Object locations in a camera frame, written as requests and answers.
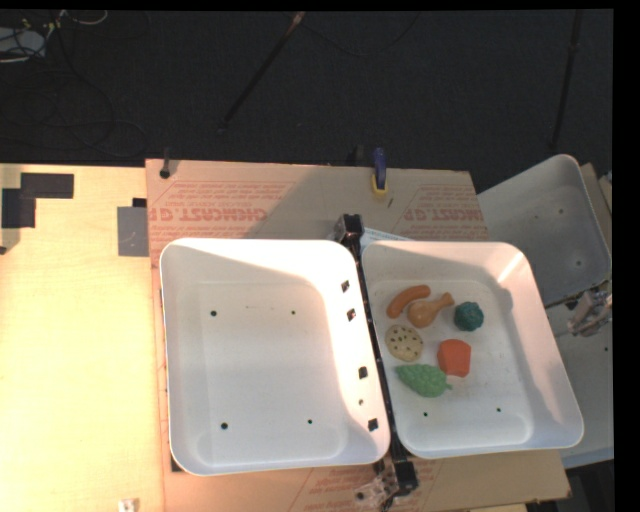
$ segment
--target cardboard sheet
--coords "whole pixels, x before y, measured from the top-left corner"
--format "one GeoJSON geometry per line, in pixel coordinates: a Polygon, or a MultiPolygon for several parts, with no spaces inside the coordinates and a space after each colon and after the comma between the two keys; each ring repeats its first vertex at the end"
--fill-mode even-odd
{"type": "MultiPolygon", "coordinates": [[[[165,510],[355,511],[354,489],[371,466],[197,477],[176,470],[169,449],[166,360],[158,258],[182,237],[326,238],[344,213],[365,227],[416,240],[486,240],[467,172],[388,169],[389,191],[372,192],[372,169],[236,162],[146,162],[149,246],[165,510]]],[[[433,512],[566,497],[569,483],[555,450],[414,460],[420,487],[394,511],[433,512]]]]}

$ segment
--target black fabric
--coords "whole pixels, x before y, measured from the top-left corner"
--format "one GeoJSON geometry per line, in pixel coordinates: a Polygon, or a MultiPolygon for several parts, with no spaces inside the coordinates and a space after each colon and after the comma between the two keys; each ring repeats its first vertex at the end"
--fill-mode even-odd
{"type": "MultiPolygon", "coordinates": [[[[141,166],[171,147],[345,165],[362,145],[388,167],[470,171],[481,192],[552,156],[575,12],[309,11],[219,136],[292,12],[65,11],[43,51],[0,64],[0,162],[141,166]]],[[[583,12],[556,152],[602,175],[613,9],[583,12]]],[[[0,27],[58,15],[7,9],[0,27]]]]}

